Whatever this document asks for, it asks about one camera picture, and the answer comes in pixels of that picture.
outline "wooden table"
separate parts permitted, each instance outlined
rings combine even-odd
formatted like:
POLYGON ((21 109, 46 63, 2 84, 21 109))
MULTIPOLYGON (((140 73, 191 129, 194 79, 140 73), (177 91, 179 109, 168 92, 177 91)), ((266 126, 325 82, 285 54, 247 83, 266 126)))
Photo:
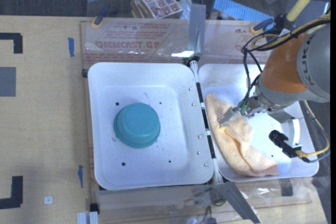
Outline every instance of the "wooden table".
MULTIPOLYGON (((23 177, 23 202, 17 208, 1 209, 0 223, 70 224, 76 223, 77 213, 89 210, 86 78, 82 76, 80 34, 80 22, 88 20, 0 16, 0 33, 23 37, 22 54, 13 53, 12 40, 0 40, 0 67, 16 68, 15 96, 0 97, 0 200, 11 197, 12 177, 23 177), (73 57, 69 52, 72 40, 73 57), (52 204, 45 204, 46 196, 52 196, 52 204)), ((327 223, 315 188, 307 186, 311 202, 258 208, 257 216, 263 223, 327 223)), ((218 223, 239 219, 235 211, 218 210, 213 210, 218 223)), ((103 215, 99 219, 110 223, 103 215)))

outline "blue round object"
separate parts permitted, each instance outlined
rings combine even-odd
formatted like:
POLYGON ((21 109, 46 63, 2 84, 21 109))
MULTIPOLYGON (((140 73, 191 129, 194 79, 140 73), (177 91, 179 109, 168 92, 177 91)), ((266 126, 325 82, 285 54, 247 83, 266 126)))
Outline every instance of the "blue round object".
POLYGON ((159 116, 149 105, 130 104, 115 117, 114 130, 124 144, 135 148, 147 147, 159 137, 159 116))

